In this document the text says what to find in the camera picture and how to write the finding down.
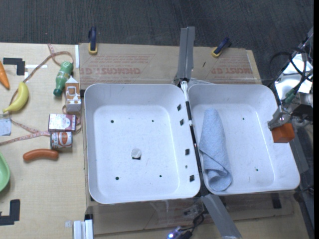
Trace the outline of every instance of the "canned food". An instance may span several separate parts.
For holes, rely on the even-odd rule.
[[[72,147],[72,132],[53,132],[50,139],[51,149]]]

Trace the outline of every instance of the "milk carton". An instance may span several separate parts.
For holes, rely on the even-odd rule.
[[[79,83],[71,76],[65,83],[65,105],[68,113],[81,111]]]

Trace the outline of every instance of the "green plate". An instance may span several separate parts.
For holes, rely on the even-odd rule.
[[[8,184],[10,178],[10,170],[4,156],[0,152],[0,192]]]

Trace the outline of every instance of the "clamp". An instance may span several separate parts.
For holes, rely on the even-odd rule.
[[[98,46],[96,44],[96,27],[92,26],[89,31],[89,45],[88,50],[91,55],[98,53]]]
[[[225,37],[222,42],[218,45],[218,47],[214,48],[211,51],[211,55],[215,58],[218,58],[224,48],[227,48],[231,45],[228,37]]]

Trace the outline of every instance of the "white bin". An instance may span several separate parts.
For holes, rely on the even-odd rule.
[[[288,143],[273,143],[277,108],[262,85],[194,85],[196,141],[204,111],[219,111],[233,182],[219,195],[292,190],[299,172]],[[94,84],[85,95],[88,183],[101,204],[194,197],[201,186],[185,98],[169,84]]]

